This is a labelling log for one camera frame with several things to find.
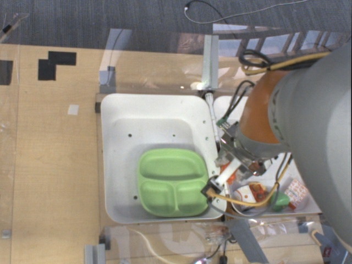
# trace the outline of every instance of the yellow cable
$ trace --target yellow cable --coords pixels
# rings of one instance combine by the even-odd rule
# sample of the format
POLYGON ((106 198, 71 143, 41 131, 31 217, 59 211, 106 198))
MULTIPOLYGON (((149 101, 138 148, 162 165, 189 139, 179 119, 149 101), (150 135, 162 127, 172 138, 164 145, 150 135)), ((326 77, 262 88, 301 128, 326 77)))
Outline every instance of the yellow cable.
POLYGON ((274 194, 278 184, 280 183, 283 175, 285 174, 287 168, 289 166, 289 163, 287 162, 284 169, 282 170, 279 178, 277 179, 277 181, 275 182, 273 188, 271 189, 271 191, 269 192, 269 194, 267 195, 267 197, 260 201, 260 202, 245 202, 245 201, 240 201, 240 200, 235 200, 235 199, 231 199, 230 197, 226 197, 226 196, 222 196, 222 195, 218 195, 215 193, 215 191, 210 188, 209 190, 207 190, 207 196, 209 197, 214 197, 214 198, 218 198, 218 199, 222 199, 222 200, 226 200, 226 201, 229 201, 229 202, 232 202, 234 204, 237 204, 237 205, 244 205, 244 206, 254 206, 254 207, 259 207, 259 206, 263 206, 265 205, 269 199, 271 198, 271 196, 274 194))
MULTIPOLYGON (((285 67, 288 67, 293 64, 299 64, 299 63, 302 63, 305 61, 311 61, 313 59, 321 59, 329 54, 330 54, 330 52, 324 52, 324 53, 316 53, 316 54, 301 56, 298 58, 286 60, 281 63, 273 64, 267 68, 250 69, 250 66, 248 66, 248 65, 242 65, 241 68, 246 75, 256 75, 259 73, 265 73, 268 70, 278 70, 280 68, 285 68, 285 67)), ((262 60, 260 60, 260 59, 249 59, 249 61, 254 62, 254 63, 262 63, 262 60)))

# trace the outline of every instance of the black cable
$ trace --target black cable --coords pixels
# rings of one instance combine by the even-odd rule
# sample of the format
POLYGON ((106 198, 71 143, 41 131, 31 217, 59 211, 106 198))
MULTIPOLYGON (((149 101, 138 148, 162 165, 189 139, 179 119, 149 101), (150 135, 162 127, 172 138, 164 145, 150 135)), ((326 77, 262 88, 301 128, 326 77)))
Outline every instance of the black cable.
POLYGON ((252 82, 252 81, 250 81, 250 80, 243 80, 241 83, 240 83, 240 85, 238 85, 238 87, 237 87, 237 89, 236 89, 236 91, 235 91, 235 94, 233 95, 233 97, 232 97, 232 99, 231 99, 231 101, 230 101, 230 105, 229 105, 229 107, 228 107, 228 109, 227 109, 227 111, 225 112, 225 114, 224 114, 224 116, 222 117, 222 118, 224 118, 225 116, 229 116, 231 113, 232 113, 232 111, 234 110, 234 105, 238 105, 238 103, 235 103, 235 100, 236 100, 236 97, 237 97, 237 95, 238 95, 238 92, 240 91, 240 89, 241 89, 241 87, 245 84, 245 83, 249 83, 250 85, 250 87, 254 87, 255 86, 255 83, 254 82, 252 82))
MULTIPOLYGON (((259 51, 253 50, 253 49, 245 49, 245 50, 241 51, 239 54, 238 60, 242 65, 245 65, 247 67, 267 68, 268 70, 270 70, 270 67, 272 65, 279 63, 279 62, 274 62, 265 54, 263 54, 259 51), (252 62, 252 61, 246 59, 246 57, 252 57, 255 59, 259 59, 259 60, 261 60, 261 62, 252 62)), ((312 59, 312 60, 306 60, 301 63, 288 65, 287 67, 282 67, 282 68, 280 68, 280 70, 295 70, 295 69, 309 68, 313 64, 315 64, 318 60, 319 60, 319 58, 312 59)))
POLYGON ((244 95, 247 93, 247 90, 249 89, 249 87, 252 87, 252 86, 247 86, 247 87, 243 90, 241 96, 238 98, 238 100, 236 101, 236 103, 233 105, 233 107, 231 108, 230 113, 229 113, 228 115, 230 115, 230 114, 236 109, 236 107, 238 106, 238 104, 240 103, 240 101, 242 100, 242 98, 244 97, 244 95))
POLYGON ((218 245, 218 247, 215 249, 214 253, 211 256, 207 256, 207 257, 205 257, 205 259, 213 258, 214 255, 219 251, 221 245, 222 245, 222 243, 218 245))
MULTIPOLYGON (((212 208, 212 209, 214 209, 214 210, 216 210, 217 212, 222 213, 222 214, 224 214, 225 216, 228 216, 228 217, 231 217, 231 218, 237 218, 237 219, 252 219, 252 218, 255 218, 255 217, 262 216, 262 215, 265 214, 267 211, 269 211, 270 209, 272 209, 272 207, 273 207, 273 206, 276 204, 276 202, 277 202, 277 199, 278 199, 278 197, 279 197, 279 189, 280 189, 280 183, 277 182, 277 180, 278 180, 279 174, 280 174, 280 172, 281 172, 281 170, 282 170, 282 168, 283 168, 283 166, 284 166, 284 163, 285 163, 286 158, 287 158, 287 153, 285 153, 285 156, 284 156, 284 158, 282 159, 281 164, 280 164, 280 166, 278 167, 278 169, 277 169, 277 171, 276 171, 276 175, 275 175, 275 181, 276 181, 276 182, 275 182, 275 184, 277 184, 277 188, 276 188, 276 194, 275 194, 275 196, 274 196, 274 200, 273 200, 273 202, 272 202, 265 210, 263 210, 262 212, 259 212, 259 213, 257 213, 257 214, 252 214, 252 215, 246 215, 246 216, 245 216, 244 214, 243 214, 243 215, 231 214, 231 213, 222 211, 222 210, 218 209, 216 206, 214 206, 214 205, 212 204, 212 199, 208 199, 208 200, 207 200, 207 203, 208 203, 209 207, 212 208)), ((288 161, 287 161, 287 164, 290 164, 291 161, 292 161, 292 159, 293 159, 293 156, 291 155, 291 156, 289 157, 288 161)))
POLYGON ((186 5, 185 5, 185 10, 188 10, 189 7, 191 6, 192 3, 194 2, 199 2, 199 3, 204 3, 205 5, 208 5, 209 7, 211 7, 221 18, 222 20, 229 26, 230 24, 226 21, 226 18, 224 18, 224 16, 218 11, 217 8, 215 8, 212 4, 206 2, 206 1, 203 1, 203 0, 192 0, 190 2, 188 2, 186 5))
POLYGON ((202 1, 202 0, 192 0, 192 1, 188 2, 185 5, 185 7, 184 7, 184 15, 185 15, 185 17, 188 20, 190 20, 191 22, 196 23, 196 24, 213 24, 213 23, 216 23, 218 21, 226 20, 226 19, 229 19, 229 18, 239 17, 239 16, 242 16, 242 15, 254 14, 254 13, 258 13, 258 12, 261 12, 261 11, 264 11, 264 10, 269 10, 269 9, 272 9, 272 8, 275 8, 275 7, 293 5, 293 4, 298 4, 298 3, 304 3, 304 2, 307 2, 307 1, 310 1, 310 0, 300 0, 300 1, 292 1, 292 2, 288 2, 288 3, 275 4, 275 5, 271 5, 269 7, 266 7, 266 8, 262 8, 262 9, 258 9, 258 10, 254 10, 254 11, 250 11, 250 12, 232 14, 232 15, 229 15, 229 16, 226 16, 226 17, 221 16, 221 19, 216 19, 216 20, 211 20, 211 21, 196 21, 196 20, 193 20, 192 18, 190 18, 187 15, 187 10, 189 9, 190 5, 192 4, 192 2, 196 2, 196 1, 197 2, 202 2, 202 3, 205 3, 205 4, 209 5, 209 6, 211 6, 208 2, 205 2, 205 1, 202 1))
POLYGON ((243 65, 248 65, 251 67, 256 67, 256 68, 267 68, 270 67, 274 62, 269 59, 265 54, 253 50, 253 49, 245 49, 242 50, 238 56, 238 61, 243 64, 243 65), (253 63, 245 58, 245 56, 253 56, 255 58, 262 59, 263 61, 261 63, 253 63))
POLYGON ((220 256, 220 259, 219 259, 219 264, 227 264, 227 257, 226 257, 226 244, 227 244, 227 241, 225 241, 224 243, 224 253, 222 256, 220 256))

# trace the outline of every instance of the gray carpet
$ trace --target gray carpet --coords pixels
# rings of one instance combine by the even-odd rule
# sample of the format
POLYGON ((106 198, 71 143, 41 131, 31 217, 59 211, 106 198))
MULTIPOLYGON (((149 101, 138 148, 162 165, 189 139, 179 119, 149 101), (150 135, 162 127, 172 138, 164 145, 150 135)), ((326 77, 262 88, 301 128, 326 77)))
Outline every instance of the gray carpet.
MULTIPOLYGON (((29 13, 21 26, 26 45, 105 48, 110 28, 134 30, 131 50, 168 51, 173 32, 211 34, 212 25, 198 25, 184 16, 190 0, 0 0, 0 19, 29 13)), ((295 0, 204 0, 223 15, 247 12, 295 0)), ((239 25, 274 26, 293 31, 351 32, 351 0, 311 0, 228 19, 239 25)), ((194 3, 197 20, 219 18, 207 5, 194 3)))

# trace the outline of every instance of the green plate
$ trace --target green plate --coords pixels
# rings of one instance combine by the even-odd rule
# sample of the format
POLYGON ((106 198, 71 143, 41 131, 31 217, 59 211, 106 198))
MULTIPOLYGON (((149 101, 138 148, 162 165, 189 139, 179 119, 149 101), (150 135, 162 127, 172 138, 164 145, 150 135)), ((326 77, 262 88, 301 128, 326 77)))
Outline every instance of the green plate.
POLYGON ((143 208, 161 217, 189 217, 207 208, 200 191, 208 171, 194 151, 158 148, 145 152, 137 170, 138 192, 143 208))

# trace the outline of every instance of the white basin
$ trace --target white basin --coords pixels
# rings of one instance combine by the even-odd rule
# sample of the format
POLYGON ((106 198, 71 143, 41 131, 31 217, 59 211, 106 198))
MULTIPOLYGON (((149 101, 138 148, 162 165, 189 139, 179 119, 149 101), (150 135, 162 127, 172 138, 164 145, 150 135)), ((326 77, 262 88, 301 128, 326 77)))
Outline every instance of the white basin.
MULTIPOLYGON (((150 149, 178 148, 197 152, 209 177, 219 175, 217 150, 207 103, 196 96, 111 94, 101 104, 106 210, 123 224, 216 219, 213 209, 187 218, 157 217, 138 197, 137 166, 150 149)), ((225 210, 226 202, 214 200, 225 210)))

